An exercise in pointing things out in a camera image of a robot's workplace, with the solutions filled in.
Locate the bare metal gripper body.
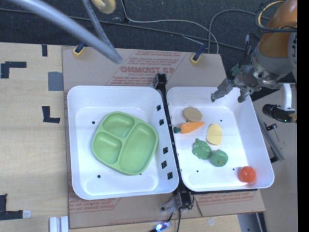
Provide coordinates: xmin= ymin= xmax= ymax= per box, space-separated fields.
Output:
xmin=231 ymin=64 xmax=283 ymax=93

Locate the brown round biscuit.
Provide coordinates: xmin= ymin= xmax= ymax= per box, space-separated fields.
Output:
xmin=183 ymin=106 xmax=203 ymax=123

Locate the yellow potato slice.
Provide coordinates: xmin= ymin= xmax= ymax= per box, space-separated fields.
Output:
xmin=205 ymin=123 xmax=223 ymax=146

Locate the orange carrot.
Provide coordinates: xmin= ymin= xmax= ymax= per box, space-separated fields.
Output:
xmin=173 ymin=121 xmax=205 ymax=134

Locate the thin black rod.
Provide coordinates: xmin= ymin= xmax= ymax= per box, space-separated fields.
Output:
xmin=159 ymin=82 xmax=188 ymax=195

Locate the green leafy vegetable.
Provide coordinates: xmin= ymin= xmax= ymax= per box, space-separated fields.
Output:
xmin=191 ymin=138 xmax=213 ymax=161

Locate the white plastic tray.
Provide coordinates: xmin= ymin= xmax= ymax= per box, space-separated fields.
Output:
xmin=67 ymin=85 xmax=180 ymax=201
xmin=166 ymin=86 xmax=275 ymax=193

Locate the green round fruit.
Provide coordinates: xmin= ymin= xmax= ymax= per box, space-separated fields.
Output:
xmin=210 ymin=149 xmax=229 ymax=168

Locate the orange tomato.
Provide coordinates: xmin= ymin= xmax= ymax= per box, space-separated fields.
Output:
xmin=238 ymin=165 xmax=257 ymax=184

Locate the green divided plate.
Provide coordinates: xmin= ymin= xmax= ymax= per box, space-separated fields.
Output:
xmin=91 ymin=111 xmax=159 ymax=176

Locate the brown cardboard board red print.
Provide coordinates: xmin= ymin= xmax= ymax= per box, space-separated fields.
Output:
xmin=61 ymin=46 xmax=267 ymax=229

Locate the black cylinder on white bracket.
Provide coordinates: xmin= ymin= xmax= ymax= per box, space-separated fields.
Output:
xmin=262 ymin=82 xmax=297 ymax=124

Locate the black block with thin wires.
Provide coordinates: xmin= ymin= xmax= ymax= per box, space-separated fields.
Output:
xmin=154 ymin=72 xmax=168 ymax=90
xmin=177 ymin=190 xmax=194 ymax=209

